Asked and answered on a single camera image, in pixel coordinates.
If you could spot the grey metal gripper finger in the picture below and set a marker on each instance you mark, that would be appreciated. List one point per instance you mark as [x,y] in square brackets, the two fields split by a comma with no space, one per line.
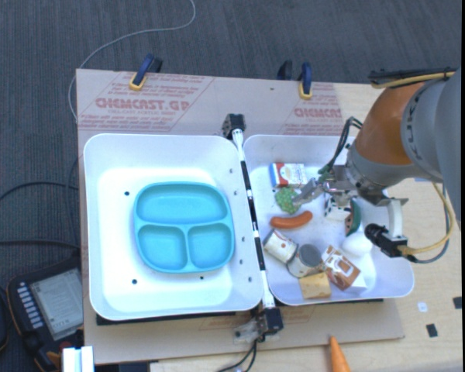
[339,197]
[308,191]

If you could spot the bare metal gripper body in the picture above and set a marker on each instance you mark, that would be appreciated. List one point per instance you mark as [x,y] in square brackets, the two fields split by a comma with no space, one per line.
[346,184]

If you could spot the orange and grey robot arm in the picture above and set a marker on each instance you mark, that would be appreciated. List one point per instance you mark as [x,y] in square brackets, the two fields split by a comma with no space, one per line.
[395,130]

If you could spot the white carton with black spots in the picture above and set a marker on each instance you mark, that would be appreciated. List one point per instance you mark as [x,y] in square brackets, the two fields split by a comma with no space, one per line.
[337,211]

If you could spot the green grapes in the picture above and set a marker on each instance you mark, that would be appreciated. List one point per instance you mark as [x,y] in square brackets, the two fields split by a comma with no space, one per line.
[284,200]

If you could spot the red and white carton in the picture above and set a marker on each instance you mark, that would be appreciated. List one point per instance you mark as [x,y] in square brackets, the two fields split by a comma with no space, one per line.
[288,174]

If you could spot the green watermelon slice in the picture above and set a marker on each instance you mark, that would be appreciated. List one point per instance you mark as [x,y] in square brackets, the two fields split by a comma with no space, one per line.
[354,217]

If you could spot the orange sausage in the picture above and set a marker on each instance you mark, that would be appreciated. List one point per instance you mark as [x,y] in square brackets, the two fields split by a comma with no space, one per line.
[290,221]

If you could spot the white egg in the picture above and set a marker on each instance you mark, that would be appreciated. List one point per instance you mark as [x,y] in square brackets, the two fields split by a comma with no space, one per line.
[356,242]

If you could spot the thin black and white rod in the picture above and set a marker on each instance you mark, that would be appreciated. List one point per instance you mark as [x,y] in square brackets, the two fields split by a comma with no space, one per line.
[250,192]

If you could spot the white can with brown print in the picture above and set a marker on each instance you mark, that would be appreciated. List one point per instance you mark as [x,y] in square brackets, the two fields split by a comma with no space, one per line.
[279,245]

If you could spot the grey can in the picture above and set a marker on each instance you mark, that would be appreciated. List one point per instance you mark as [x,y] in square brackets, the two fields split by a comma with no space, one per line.
[306,260]

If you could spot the brown and white carton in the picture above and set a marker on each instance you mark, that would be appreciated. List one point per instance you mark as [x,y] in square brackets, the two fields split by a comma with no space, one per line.
[343,269]

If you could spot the yellow cheese wedge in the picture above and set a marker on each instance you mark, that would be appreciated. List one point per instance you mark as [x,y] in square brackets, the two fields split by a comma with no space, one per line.
[314,286]

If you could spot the white plastic tray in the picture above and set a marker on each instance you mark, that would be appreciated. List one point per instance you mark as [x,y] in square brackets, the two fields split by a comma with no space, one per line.
[112,223]
[387,277]

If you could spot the brown cardboard board red print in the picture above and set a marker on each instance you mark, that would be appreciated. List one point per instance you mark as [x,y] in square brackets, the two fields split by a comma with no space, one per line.
[255,99]

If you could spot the blue divided plate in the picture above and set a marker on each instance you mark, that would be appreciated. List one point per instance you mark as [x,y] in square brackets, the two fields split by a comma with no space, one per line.
[182,227]

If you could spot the orange carrot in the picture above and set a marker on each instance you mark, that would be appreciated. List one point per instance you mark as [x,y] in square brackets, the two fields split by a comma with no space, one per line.
[339,357]

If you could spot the black cylinder on white bracket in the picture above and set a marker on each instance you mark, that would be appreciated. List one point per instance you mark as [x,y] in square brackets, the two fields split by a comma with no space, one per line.
[383,238]

